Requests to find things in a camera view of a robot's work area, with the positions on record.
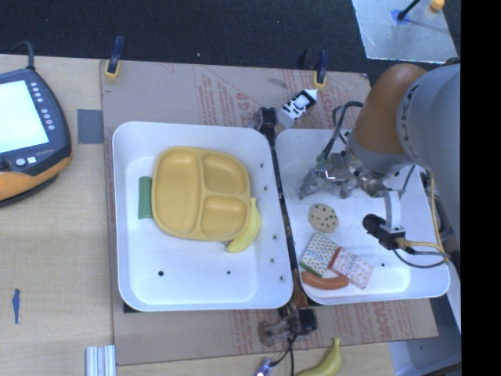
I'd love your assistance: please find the black block with thin wires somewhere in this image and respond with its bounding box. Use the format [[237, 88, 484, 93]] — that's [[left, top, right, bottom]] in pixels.
[[297, 307, 319, 334], [256, 107, 279, 133]]

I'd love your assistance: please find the yellow divided plate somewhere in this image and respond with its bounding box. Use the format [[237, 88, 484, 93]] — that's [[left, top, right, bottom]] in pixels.
[[150, 146, 252, 243]]

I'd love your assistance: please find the green stick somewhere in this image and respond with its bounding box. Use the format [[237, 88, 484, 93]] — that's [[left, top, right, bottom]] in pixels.
[[137, 175, 153, 221]]

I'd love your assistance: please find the thin black rod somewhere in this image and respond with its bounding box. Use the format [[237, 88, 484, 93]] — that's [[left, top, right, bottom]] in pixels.
[[267, 128, 303, 309]]

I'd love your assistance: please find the orange sausage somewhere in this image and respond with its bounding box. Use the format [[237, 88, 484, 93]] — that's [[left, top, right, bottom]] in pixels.
[[300, 270, 350, 291]]

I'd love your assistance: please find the black and white milk carton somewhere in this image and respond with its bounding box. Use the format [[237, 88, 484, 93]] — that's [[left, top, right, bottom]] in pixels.
[[278, 88, 319, 130]]

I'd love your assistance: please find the brown cardboard board red print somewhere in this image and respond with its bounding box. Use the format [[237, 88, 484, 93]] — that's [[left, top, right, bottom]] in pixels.
[[99, 59, 440, 367]]

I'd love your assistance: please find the white plastic tray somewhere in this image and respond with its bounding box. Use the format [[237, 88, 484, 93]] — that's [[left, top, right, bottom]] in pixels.
[[275, 128, 451, 306], [112, 121, 294, 313]]

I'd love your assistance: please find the yellow banana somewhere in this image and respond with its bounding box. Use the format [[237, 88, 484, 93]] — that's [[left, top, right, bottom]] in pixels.
[[225, 197, 262, 255], [296, 337, 343, 376]]

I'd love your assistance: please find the black cylinder on white bracket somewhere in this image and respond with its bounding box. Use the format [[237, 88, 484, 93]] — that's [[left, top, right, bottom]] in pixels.
[[362, 190, 408, 251]]

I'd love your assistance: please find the white yellow patterned packet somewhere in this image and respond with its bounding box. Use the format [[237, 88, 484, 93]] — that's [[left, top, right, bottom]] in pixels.
[[298, 232, 340, 278]]

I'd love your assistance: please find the red and white packet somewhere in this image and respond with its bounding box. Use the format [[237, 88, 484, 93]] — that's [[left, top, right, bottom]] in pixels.
[[327, 246, 374, 291]]

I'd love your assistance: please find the brown chocolate chip biscuit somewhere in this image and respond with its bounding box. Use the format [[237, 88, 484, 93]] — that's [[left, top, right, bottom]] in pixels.
[[308, 203, 340, 234]]

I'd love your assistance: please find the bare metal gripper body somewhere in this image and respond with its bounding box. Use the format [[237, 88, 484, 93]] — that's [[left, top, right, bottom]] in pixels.
[[312, 153, 392, 198]]

